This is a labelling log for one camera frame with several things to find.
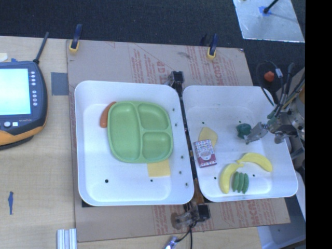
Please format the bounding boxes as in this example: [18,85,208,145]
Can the dark green broccoli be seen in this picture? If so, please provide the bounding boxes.
[236,123,252,140]

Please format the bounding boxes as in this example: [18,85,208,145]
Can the black block with wires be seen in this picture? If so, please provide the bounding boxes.
[170,71,185,88]
[197,204,211,222]

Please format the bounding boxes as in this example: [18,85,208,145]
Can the green pea pod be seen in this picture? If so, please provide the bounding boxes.
[231,171,250,195]

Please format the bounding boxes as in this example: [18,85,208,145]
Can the thin black rod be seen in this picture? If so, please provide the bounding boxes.
[177,86,199,205]

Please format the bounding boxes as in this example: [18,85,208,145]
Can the yellow cheese slice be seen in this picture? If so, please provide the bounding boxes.
[147,160,172,178]

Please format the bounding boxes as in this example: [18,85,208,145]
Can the red and white carton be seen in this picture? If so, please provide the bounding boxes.
[193,139,217,169]

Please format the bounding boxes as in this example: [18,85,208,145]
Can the orange sausage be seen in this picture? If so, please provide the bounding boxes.
[100,101,117,129]

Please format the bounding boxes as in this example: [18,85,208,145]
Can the white plastic tray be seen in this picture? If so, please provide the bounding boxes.
[182,85,299,203]
[74,80,195,207]

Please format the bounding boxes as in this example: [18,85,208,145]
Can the green divided plate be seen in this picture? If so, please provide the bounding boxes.
[107,101,174,164]

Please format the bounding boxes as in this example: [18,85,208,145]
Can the yellow banana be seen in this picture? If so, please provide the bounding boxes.
[236,152,273,173]
[219,163,245,195]

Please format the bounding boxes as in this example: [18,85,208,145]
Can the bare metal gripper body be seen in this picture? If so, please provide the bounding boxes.
[269,110,306,141]

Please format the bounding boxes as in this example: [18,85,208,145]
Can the brown cardboard board red print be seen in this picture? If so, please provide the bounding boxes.
[66,39,292,243]

